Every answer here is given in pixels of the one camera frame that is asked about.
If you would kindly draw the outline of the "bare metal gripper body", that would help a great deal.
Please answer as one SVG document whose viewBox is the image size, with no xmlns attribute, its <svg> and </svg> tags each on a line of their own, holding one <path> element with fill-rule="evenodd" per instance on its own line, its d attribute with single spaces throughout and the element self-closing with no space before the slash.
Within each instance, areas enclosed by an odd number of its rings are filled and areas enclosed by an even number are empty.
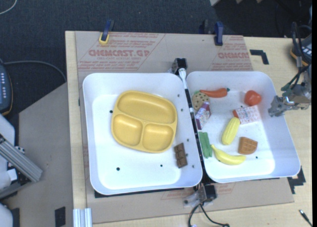
<svg viewBox="0 0 317 227">
<path fill-rule="evenodd" d="M 306 110 L 311 105 L 312 87 L 309 83 L 293 84 L 287 96 L 298 96 L 300 98 L 301 110 Z"/>
</svg>

